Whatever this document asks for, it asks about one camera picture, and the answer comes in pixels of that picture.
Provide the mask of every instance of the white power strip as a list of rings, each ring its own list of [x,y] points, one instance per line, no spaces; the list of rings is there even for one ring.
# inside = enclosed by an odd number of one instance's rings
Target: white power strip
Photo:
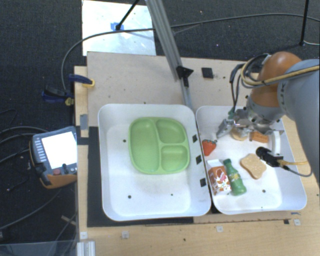
[[[95,241],[82,241],[76,244],[77,256],[96,256]]]

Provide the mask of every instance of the handheld controller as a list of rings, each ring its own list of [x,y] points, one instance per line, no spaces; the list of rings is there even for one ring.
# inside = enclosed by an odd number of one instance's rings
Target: handheld controller
[[[47,189],[77,180],[77,133],[73,126],[36,134],[30,142],[32,165]]]

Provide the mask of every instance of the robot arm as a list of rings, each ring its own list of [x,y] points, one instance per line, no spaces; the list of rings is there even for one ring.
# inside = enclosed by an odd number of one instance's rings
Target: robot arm
[[[300,73],[311,68],[313,71]],[[273,78],[279,79],[266,83]],[[252,86],[246,107],[222,121],[217,138],[232,128],[242,136],[251,131],[270,135],[273,133],[270,126],[287,115],[296,122],[303,150],[319,184],[319,60],[301,60],[288,52],[275,53],[265,61],[257,81],[262,81],[262,85]]]

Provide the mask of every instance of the red button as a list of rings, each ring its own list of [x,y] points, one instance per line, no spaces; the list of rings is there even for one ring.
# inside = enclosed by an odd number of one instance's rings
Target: red button
[[[60,175],[61,170],[59,168],[53,170],[53,175]]]

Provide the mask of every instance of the white tray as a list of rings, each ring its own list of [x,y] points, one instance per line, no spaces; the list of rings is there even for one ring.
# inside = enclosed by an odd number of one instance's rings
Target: white tray
[[[223,119],[228,117],[231,106],[203,106],[196,112],[201,140],[216,139],[216,132]],[[282,121],[275,123],[272,127],[276,130],[284,130]],[[294,162],[294,157],[288,142],[287,134],[280,136],[281,154],[286,161]],[[267,212],[301,210],[307,203],[305,189],[301,178],[281,168],[273,168],[267,165],[266,171],[260,179],[253,179],[250,174],[241,167],[240,160],[248,154],[255,154],[258,147],[272,148],[268,144],[257,141],[238,141],[227,134],[217,140],[216,149],[205,160],[219,159],[221,162],[230,158],[232,166],[236,168],[242,177],[247,192],[243,195],[213,195],[215,207],[227,215]]]
[[[134,168],[128,148],[130,124],[142,117],[172,118],[180,122],[188,136],[189,166],[174,174],[150,175]],[[193,217],[211,207],[204,162],[200,156],[194,113],[184,105],[108,104],[98,113],[102,206],[114,221]]]

